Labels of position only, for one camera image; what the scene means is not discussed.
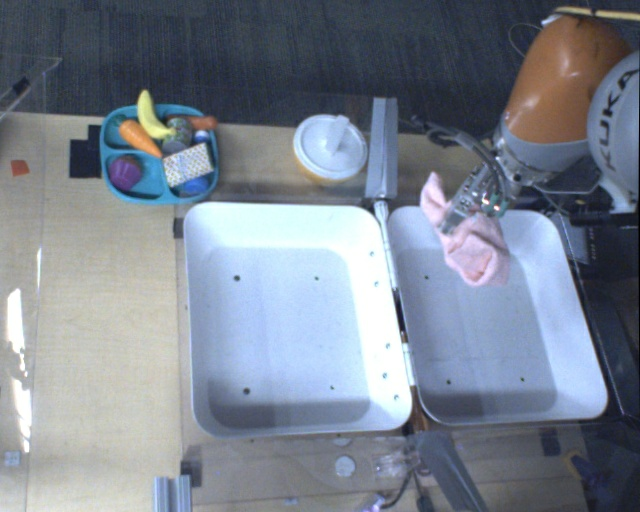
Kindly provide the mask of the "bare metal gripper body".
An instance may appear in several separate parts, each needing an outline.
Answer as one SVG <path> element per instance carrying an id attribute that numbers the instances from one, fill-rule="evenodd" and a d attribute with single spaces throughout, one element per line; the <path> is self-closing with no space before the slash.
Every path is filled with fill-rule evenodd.
<path id="1" fill-rule="evenodd" d="M 475 213 L 501 217 L 524 188 L 521 162 L 508 148 L 473 148 L 479 159 L 451 200 L 451 218 L 462 221 Z"/>

